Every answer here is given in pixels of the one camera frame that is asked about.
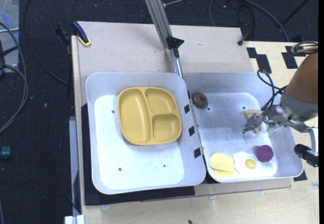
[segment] beige board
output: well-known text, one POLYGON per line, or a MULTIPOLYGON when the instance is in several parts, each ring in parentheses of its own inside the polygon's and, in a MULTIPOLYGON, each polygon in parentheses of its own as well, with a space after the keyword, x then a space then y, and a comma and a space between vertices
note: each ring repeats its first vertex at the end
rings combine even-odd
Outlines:
MULTIPOLYGON (((318 168, 307 164, 306 181, 294 182, 285 178, 280 183, 264 180, 240 184, 201 184, 195 187, 196 196, 190 198, 113 204, 108 210, 101 210, 100 206, 85 206, 80 107, 86 102, 87 77, 98 71, 148 70, 138 67, 138 64, 150 65, 149 72, 171 72, 172 67, 169 64, 160 65, 161 59, 170 62, 170 55, 162 51, 152 25, 93 22, 80 24, 93 42, 92 48, 85 48, 75 36, 72 38, 80 195, 86 223, 319 223, 319 189, 314 188, 318 184, 318 168), (149 47, 151 54, 157 54, 158 58, 152 56, 150 59, 146 57, 139 60, 132 51, 136 47, 138 53, 146 54, 143 44, 149 47), (128 55, 128 59, 125 60, 118 52, 128 55), (129 69, 130 65, 137 65, 134 66, 137 68, 129 69), (208 199, 207 195, 212 194, 217 195, 215 200, 208 199)), ((257 70, 256 61, 252 59, 250 62, 246 47, 237 47, 236 43, 241 39, 238 28, 171 26, 171 29, 175 37, 185 40, 185 44, 179 48, 185 77, 196 72, 257 70)), ((287 43, 246 42, 247 47, 254 47, 259 54, 268 56, 272 77, 277 85, 287 84, 294 73, 294 70, 287 70, 282 59, 281 52, 285 52, 285 45, 287 43)), ((303 58, 296 58, 298 64, 302 60, 303 58)), ((318 119, 310 121, 310 124, 318 126, 318 119)), ((293 134, 296 142, 310 146, 307 134, 294 130, 293 134)))

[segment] black floor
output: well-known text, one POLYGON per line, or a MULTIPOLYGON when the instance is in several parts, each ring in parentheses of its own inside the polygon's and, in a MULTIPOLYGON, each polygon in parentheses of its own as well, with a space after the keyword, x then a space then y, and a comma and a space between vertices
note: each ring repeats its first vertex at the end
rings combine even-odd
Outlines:
MULTIPOLYGON (((169 23, 211 26, 210 1, 186 0, 167 6, 169 23)), ((247 40, 287 41, 299 37, 318 41, 318 0, 250 1, 282 23, 287 35, 261 8, 241 0, 214 0, 214 24, 241 27, 247 40)), ((63 23, 72 34, 71 23, 76 20, 152 23, 144 0, 20 0, 20 45, 26 60, 29 97, 16 121, 0 135, 0 146, 10 145, 13 155, 10 161, 0 161, 5 223, 63 223, 64 216, 72 215, 59 164, 64 137, 61 169, 69 192, 68 130, 63 132, 73 115, 73 90, 68 87, 70 55, 57 39, 55 28, 63 23), (65 84, 47 73, 35 54, 65 84)), ((0 126, 17 110, 22 89, 23 80, 17 74, 0 79, 0 126)))

